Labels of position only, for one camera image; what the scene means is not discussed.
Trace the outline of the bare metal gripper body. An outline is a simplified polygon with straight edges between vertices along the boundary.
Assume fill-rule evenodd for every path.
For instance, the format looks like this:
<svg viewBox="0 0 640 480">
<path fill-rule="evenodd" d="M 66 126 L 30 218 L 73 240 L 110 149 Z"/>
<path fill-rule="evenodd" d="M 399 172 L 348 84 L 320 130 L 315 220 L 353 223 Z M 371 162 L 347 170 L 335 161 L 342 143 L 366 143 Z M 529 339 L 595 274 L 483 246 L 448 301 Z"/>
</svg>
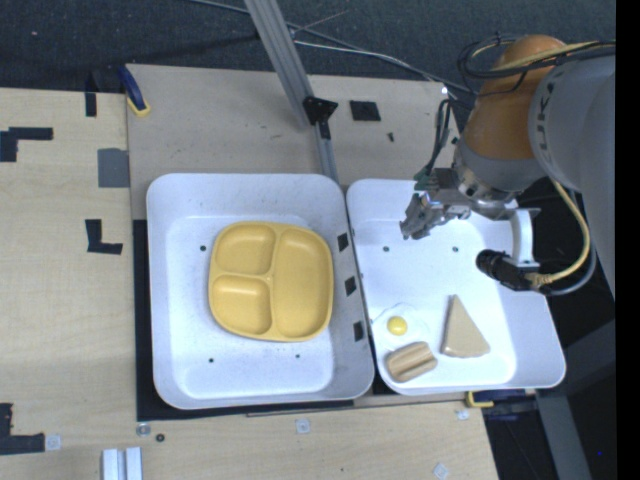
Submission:
<svg viewBox="0 0 640 480">
<path fill-rule="evenodd" d="M 467 168 L 435 168 L 418 192 L 423 207 L 442 208 L 447 221 L 464 220 L 472 213 L 504 220 L 518 207 L 514 193 L 484 184 Z"/>
</svg>

